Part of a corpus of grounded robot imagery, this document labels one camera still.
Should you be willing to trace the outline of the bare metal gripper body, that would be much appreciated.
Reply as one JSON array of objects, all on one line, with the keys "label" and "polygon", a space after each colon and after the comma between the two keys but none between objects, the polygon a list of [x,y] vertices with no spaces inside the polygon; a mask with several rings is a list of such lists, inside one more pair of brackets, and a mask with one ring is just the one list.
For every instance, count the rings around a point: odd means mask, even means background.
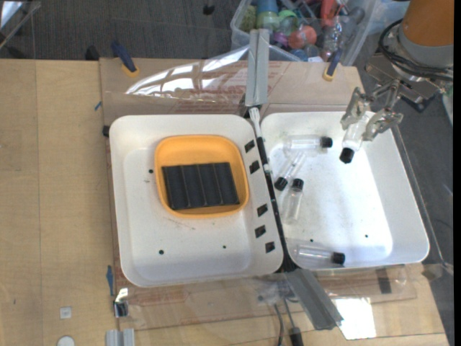
[{"label": "bare metal gripper body", "polygon": [[397,84],[398,96],[410,102],[425,102],[451,89],[450,81],[409,74],[392,64],[383,54],[371,57],[364,69],[377,82],[378,92],[383,94],[392,84]]}]

